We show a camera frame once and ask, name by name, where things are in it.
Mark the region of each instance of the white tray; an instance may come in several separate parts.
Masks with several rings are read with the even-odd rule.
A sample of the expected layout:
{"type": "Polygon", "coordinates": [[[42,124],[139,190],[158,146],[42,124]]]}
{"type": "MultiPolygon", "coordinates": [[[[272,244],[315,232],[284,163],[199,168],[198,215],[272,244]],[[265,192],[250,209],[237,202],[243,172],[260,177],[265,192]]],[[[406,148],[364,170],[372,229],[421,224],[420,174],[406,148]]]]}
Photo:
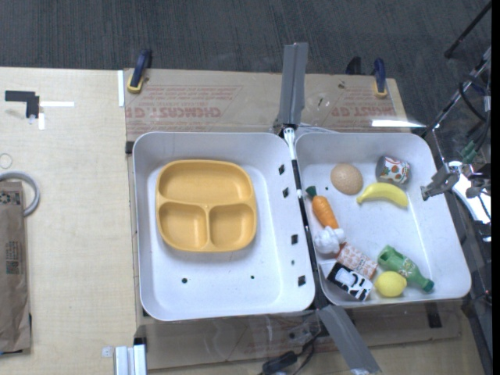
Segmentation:
{"type": "MultiPolygon", "coordinates": [[[[398,298],[384,298],[373,290],[365,302],[359,302],[320,274],[323,292],[334,304],[360,307],[452,299],[469,292],[469,268],[445,197],[436,195],[424,201],[420,193],[420,186],[428,185],[436,173],[430,149],[421,137],[403,133],[309,133],[297,138],[295,151],[302,188],[314,185],[319,195],[328,198],[349,243],[374,261],[385,245],[392,245],[412,259],[422,274],[435,283],[429,294],[408,286],[398,298]],[[407,209],[386,201],[359,205],[356,195],[344,195],[330,182],[330,172],[337,163],[351,163],[361,171],[364,189],[377,181],[375,166],[381,155],[402,159],[411,165],[411,178],[405,188],[409,197],[407,209]]],[[[308,198],[306,210],[314,237],[321,226],[312,213],[308,198]]],[[[318,264],[331,258],[331,255],[316,252],[318,264]]],[[[381,268],[377,269],[373,279],[381,272],[381,268]]]]}
{"type": "Polygon", "coordinates": [[[290,152],[282,139],[267,133],[152,132],[136,140],[133,157],[139,285],[149,315],[192,320],[292,313],[310,306],[313,273],[290,152]],[[155,182],[159,170],[178,159],[229,161],[248,172],[258,223],[247,247],[182,252],[162,240],[155,220],[155,182]]]}

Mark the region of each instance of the lemon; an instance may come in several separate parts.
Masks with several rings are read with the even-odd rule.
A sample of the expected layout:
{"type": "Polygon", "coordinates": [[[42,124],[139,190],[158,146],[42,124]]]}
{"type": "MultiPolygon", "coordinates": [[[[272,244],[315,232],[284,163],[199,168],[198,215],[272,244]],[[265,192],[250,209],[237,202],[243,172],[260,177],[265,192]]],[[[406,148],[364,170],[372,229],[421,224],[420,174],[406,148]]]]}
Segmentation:
{"type": "Polygon", "coordinates": [[[406,278],[395,271],[385,271],[373,286],[385,297],[398,297],[406,288],[406,278]]]}

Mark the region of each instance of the green bottle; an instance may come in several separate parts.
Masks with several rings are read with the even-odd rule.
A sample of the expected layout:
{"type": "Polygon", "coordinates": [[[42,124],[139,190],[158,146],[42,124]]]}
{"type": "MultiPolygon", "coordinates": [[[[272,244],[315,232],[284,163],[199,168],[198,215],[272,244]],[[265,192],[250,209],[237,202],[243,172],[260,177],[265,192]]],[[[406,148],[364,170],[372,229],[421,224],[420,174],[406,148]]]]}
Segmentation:
{"type": "Polygon", "coordinates": [[[390,245],[385,246],[378,255],[380,266],[395,271],[411,282],[418,284],[423,291],[429,292],[434,287],[434,282],[420,273],[419,267],[408,257],[397,252],[390,245]]]}

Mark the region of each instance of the banana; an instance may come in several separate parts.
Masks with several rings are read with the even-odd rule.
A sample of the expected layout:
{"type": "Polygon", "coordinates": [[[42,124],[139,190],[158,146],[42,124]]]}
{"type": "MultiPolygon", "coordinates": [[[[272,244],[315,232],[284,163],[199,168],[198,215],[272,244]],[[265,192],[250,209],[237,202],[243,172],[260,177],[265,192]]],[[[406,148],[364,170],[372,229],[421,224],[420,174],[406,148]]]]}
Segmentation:
{"type": "Polygon", "coordinates": [[[408,197],[406,193],[399,187],[393,184],[384,182],[374,182],[369,184],[361,195],[356,198],[356,201],[361,204],[365,200],[387,199],[401,207],[408,206],[408,197]]]}

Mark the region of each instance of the brown paper bag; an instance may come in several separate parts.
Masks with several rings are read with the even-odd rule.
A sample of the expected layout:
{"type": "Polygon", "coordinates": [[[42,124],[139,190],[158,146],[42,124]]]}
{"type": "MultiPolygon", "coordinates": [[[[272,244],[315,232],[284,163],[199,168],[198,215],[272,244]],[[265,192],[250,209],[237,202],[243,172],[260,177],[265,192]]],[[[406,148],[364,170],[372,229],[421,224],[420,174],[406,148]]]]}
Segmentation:
{"type": "Polygon", "coordinates": [[[0,352],[30,347],[23,185],[0,182],[0,352]]]}

